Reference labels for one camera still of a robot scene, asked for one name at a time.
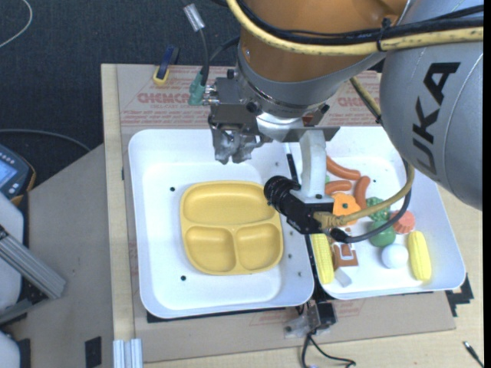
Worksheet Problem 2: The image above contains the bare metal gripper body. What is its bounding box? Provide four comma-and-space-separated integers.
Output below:
208, 77, 310, 144

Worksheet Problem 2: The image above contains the orange toy pepper slice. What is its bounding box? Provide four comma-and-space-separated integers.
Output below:
331, 192, 363, 228

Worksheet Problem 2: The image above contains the orange toy sausage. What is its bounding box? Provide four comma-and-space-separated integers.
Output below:
325, 179, 354, 196
325, 155, 362, 181
353, 175, 372, 211

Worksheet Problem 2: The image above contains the black cylinder on white bracket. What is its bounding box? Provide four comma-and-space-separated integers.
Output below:
263, 130, 336, 235

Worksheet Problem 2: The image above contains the green round toy vegetable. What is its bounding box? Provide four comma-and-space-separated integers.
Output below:
368, 220, 397, 249

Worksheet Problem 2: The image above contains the brown and white toy biscuit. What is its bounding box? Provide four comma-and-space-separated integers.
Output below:
331, 241, 360, 272

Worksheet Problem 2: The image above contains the white toy egg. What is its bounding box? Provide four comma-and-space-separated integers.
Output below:
381, 243, 410, 270

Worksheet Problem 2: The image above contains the white plastic tray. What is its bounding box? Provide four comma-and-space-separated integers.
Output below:
127, 128, 316, 320
285, 124, 467, 301

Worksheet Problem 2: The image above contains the yellow toy corn cob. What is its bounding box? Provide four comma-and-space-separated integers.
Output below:
407, 230, 433, 282
310, 232, 336, 285

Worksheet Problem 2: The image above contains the black block with thin wires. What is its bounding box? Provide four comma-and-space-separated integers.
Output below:
315, 301, 338, 328

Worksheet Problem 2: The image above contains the yellow divided plate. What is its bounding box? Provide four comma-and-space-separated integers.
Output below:
179, 180, 285, 277

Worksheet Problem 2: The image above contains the brown cardboard board red print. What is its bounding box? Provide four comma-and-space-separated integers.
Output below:
116, 64, 457, 363

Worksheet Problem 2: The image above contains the green toy broccoli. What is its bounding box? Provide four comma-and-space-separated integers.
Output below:
364, 196, 393, 224

